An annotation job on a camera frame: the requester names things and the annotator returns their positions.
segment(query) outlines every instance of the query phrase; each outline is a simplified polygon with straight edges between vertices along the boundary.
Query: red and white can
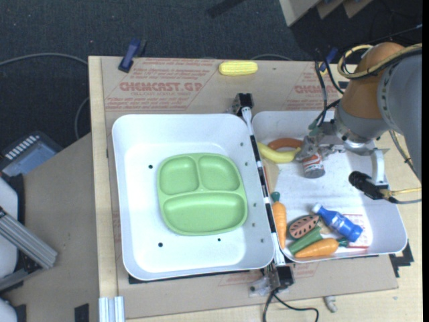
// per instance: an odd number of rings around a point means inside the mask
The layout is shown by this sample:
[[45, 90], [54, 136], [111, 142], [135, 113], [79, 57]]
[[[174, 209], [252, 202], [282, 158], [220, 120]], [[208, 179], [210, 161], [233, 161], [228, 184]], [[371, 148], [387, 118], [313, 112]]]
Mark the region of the red and white can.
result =
[[306, 178], [320, 178], [325, 174], [322, 156], [319, 152], [309, 158], [303, 159], [302, 167], [304, 168], [304, 176]]

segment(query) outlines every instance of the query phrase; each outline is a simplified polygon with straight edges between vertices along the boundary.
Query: blue plastic bottle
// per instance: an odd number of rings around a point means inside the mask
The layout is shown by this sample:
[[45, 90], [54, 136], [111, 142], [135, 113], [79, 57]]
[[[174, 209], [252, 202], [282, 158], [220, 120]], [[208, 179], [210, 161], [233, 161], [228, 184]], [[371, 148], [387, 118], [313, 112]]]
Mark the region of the blue plastic bottle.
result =
[[325, 209], [321, 204], [316, 204], [312, 211], [322, 216], [324, 222], [329, 227], [339, 232], [350, 242], [355, 242], [363, 232], [360, 225], [354, 224], [350, 219], [337, 211]]

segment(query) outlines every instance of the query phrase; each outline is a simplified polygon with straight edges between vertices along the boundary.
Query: green plate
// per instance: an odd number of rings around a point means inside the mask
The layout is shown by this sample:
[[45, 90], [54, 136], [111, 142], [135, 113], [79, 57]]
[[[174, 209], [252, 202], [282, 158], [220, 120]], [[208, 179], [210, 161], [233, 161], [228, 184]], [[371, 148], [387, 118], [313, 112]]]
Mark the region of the green plate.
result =
[[157, 177], [166, 225], [182, 235], [212, 235], [240, 227], [247, 199], [240, 173], [230, 158], [211, 153], [165, 159]]

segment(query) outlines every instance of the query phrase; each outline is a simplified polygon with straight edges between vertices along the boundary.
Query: toy banana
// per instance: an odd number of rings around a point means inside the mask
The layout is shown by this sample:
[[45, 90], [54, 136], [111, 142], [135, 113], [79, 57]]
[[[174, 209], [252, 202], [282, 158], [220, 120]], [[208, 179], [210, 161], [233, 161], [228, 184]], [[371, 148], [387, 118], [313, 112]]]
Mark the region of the toy banana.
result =
[[298, 147], [294, 150], [288, 150], [287, 152], [278, 152], [277, 150], [273, 150], [260, 142], [257, 143], [257, 147], [259, 149], [259, 153], [261, 153], [264, 158], [267, 158], [276, 164], [287, 164], [288, 162], [291, 162], [295, 158], [295, 155], [301, 151], [301, 148]]

